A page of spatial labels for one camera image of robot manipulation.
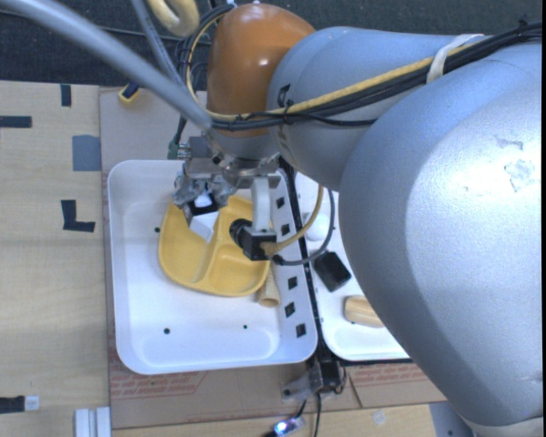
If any black block with thin wires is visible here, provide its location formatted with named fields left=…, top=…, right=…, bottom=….
left=317, top=357, right=346, bottom=392

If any yellow divided plate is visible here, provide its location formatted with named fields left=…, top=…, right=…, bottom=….
left=157, top=194, right=272, bottom=298

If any beige toy bread roll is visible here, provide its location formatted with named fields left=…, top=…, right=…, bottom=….
left=254, top=272, right=279, bottom=309

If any black cylinder on white bracket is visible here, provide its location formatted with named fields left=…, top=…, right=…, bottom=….
left=228, top=175, right=279, bottom=262

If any white plastic tray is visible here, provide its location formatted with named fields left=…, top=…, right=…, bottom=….
left=294, top=170, right=411, bottom=363
left=106, top=158, right=319, bottom=376

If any white and black small carton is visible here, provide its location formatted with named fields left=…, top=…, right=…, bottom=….
left=184, top=192, right=221, bottom=244

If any brown cardboard board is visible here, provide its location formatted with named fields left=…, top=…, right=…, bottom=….
left=98, top=86, right=448, bottom=430

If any black rounded block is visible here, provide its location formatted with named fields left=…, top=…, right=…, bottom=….
left=313, top=250, right=353, bottom=293

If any white round object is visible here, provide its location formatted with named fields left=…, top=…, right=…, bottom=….
left=301, top=211, right=331, bottom=244

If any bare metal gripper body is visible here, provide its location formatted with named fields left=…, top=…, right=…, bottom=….
left=177, top=136, right=284, bottom=192

